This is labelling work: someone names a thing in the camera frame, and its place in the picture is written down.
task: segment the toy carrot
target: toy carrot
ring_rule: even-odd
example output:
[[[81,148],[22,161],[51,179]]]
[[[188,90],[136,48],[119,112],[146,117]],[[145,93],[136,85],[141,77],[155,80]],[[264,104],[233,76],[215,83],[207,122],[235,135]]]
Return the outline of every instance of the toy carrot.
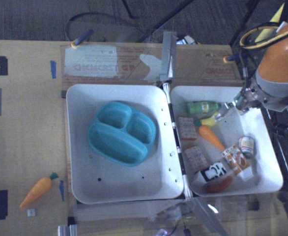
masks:
[[[221,151],[225,149],[224,145],[218,139],[218,137],[213,133],[213,131],[206,125],[199,126],[199,134],[207,139],[214,146],[219,148]]]
[[[59,176],[57,173],[52,172],[50,177],[43,177],[41,180],[39,180],[33,188],[29,191],[27,196],[24,198],[23,202],[20,205],[20,208],[26,207],[31,202],[39,198],[41,195],[46,193],[50,188],[53,179],[58,178]]]

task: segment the blue plate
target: blue plate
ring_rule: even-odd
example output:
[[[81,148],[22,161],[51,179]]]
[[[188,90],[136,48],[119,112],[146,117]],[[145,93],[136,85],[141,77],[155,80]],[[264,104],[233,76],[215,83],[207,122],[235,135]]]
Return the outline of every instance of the blue plate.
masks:
[[[91,122],[87,139],[92,149],[124,166],[141,164],[156,137],[153,120],[121,102],[104,105]]]

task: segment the gray floor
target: gray floor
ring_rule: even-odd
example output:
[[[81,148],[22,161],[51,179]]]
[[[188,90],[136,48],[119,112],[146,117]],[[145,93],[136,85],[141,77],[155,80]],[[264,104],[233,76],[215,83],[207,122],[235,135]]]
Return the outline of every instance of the gray floor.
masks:
[[[74,40],[88,29],[90,41],[137,42],[185,0],[0,0],[0,39]],[[163,30],[188,34],[201,44],[229,44],[247,12],[249,0],[194,0],[145,42],[161,42]],[[285,0],[261,0],[248,21],[248,28],[268,22]],[[69,20],[80,13],[92,13]],[[237,44],[233,51],[238,52]],[[288,156],[288,141],[281,140]],[[279,158],[285,171],[285,164]],[[288,193],[285,173],[284,193]],[[288,194],[281,199],[288,207]]]

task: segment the small white cube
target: small white cube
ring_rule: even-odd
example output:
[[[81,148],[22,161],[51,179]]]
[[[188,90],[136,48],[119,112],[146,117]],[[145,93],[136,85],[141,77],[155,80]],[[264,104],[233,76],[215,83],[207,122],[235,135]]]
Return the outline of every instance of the small white cube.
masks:
[[[34,217],[36,216],[36,210],[35,209],[27,209],[27,217]]]

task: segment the white bin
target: white bin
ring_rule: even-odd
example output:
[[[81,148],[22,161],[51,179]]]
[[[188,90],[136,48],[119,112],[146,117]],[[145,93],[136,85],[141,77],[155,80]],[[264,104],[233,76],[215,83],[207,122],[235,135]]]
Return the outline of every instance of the white bin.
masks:
[[[175,87],[171,91],[175,118],[187,116],[185,104],[190,101],[212,100],[229,102],[240,88]],[[165,93],[154,86],[131,85],[74,85],[66,95],[72,191],[84,204],[108,202],[174,199],[183,192],[181,166],[176,150],[170,112]],[[97,111],[106,103],[120,101],[144,112],[156,124],[157,136],[147,159],[136,167],[125,167],[95,153],[87,141],[88,127]],[[212,127],[222,143],[229,147],[243,135],[255,139],[255,177],[247,182],[234,177],[224,192],[209,194],[190,185],[200,196],[222,196],[274,192],[283,185],[283,177],[270,141],[263,116],[251,109],[241,116],[234,112]],[[209,161],[220,159],[220,152],[202,137],[197,144]],[[187,177],[193,173],[185,162]]]

